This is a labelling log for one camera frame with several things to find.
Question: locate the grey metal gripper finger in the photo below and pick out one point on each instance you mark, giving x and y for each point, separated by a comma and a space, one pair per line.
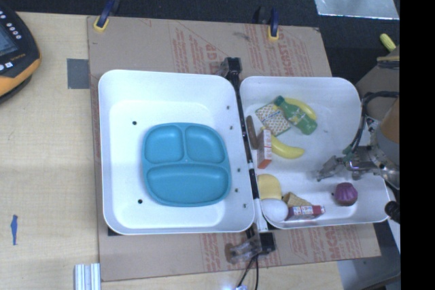
326, 174
336, 161

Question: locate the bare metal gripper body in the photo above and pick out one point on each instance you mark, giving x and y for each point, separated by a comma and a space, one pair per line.
365, 161

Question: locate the tan pizza slice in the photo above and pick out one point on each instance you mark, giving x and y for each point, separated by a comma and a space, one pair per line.
295, 199

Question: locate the red bottle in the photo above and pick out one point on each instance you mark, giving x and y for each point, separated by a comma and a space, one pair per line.
304, 212

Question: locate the white plastic tray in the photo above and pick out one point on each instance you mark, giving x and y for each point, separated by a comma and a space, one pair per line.
129, 163
333, 105

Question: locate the green plastic bottle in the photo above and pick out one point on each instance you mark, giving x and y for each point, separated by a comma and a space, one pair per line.
299, 117

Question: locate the white egg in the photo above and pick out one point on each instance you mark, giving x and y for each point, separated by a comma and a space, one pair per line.
275, 210

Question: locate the orange and white carton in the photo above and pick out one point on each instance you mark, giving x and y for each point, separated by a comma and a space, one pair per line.
264, 153

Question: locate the thin black and white rod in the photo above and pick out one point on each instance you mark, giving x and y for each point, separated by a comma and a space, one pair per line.
251, 166

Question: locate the yellow checked packet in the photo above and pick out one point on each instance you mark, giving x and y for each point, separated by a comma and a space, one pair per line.
272, 119

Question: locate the blue divided plate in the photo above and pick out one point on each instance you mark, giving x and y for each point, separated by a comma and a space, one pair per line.
187, 173

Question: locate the brown cardboard board red print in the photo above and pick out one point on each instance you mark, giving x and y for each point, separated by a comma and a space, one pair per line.
163, 44

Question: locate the black cylinder on white bracket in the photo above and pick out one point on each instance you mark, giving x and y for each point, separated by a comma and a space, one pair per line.
392, 210

